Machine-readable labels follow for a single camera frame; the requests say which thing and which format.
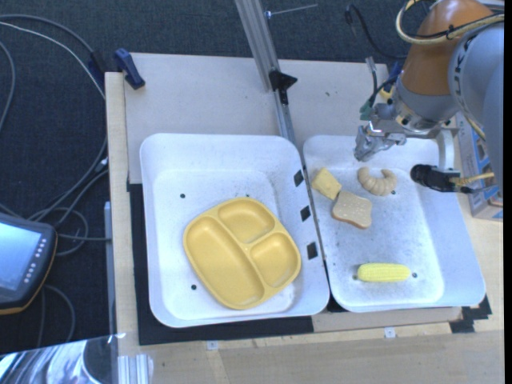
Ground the beige croissant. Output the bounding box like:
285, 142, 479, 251
357, 166, 398, 197

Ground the yellow cheese wedge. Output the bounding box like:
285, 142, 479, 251
310, 167, 343, 201

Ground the blue and white carton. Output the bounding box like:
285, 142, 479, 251
455, 112, 505, 220

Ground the yellow divided plate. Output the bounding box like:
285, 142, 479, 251
182, 196, 303, 311

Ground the black cylinder on white bracket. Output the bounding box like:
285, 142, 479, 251
408, 126, 462, 194

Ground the tan bread slice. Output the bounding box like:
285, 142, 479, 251
330, 190, 374, 230

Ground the yellow corn cob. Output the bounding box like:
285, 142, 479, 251
355, 262, 413, 284

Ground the pale wood board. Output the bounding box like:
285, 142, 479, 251
123, 52, 464, 333

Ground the thin black and white rod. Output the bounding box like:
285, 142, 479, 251
274, 90, 328, 264

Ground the white plastic tray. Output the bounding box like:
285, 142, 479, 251
138, 132, 331, 329
302, 134, 487, 314

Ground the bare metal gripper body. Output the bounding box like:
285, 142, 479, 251
362, 101, 446, 148

